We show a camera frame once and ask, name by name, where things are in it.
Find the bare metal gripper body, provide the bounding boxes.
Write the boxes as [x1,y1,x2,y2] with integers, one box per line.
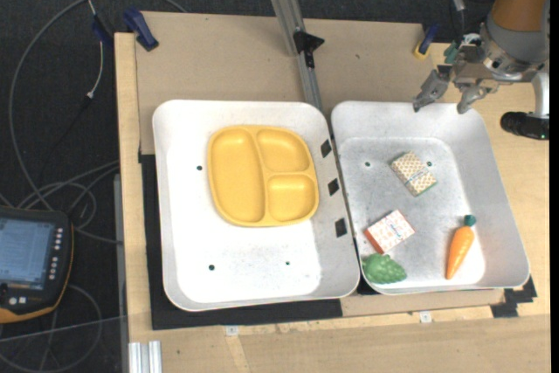
[438,32,547,93]

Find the white plastic tray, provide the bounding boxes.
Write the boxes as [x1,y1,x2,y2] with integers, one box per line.
[329,100,531,296]
[151,99,362,313]

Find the orange patterned carton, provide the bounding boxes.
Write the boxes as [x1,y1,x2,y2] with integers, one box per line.
[363,209,417,256]

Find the orange carrot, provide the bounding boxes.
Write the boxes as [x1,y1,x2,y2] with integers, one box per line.
[445,213,478,281]

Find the green grapes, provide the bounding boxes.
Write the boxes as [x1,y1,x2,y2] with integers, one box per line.
[361,252,409,287]

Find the brown cardboard board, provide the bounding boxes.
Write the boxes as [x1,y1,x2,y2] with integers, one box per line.
[133,10,506,318]

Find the yellow divided plate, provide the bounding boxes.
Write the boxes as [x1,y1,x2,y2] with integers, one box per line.
[206,124,321,229]

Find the black cylinder on white bracket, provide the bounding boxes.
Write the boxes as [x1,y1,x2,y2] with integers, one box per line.
[500,72,550,142]

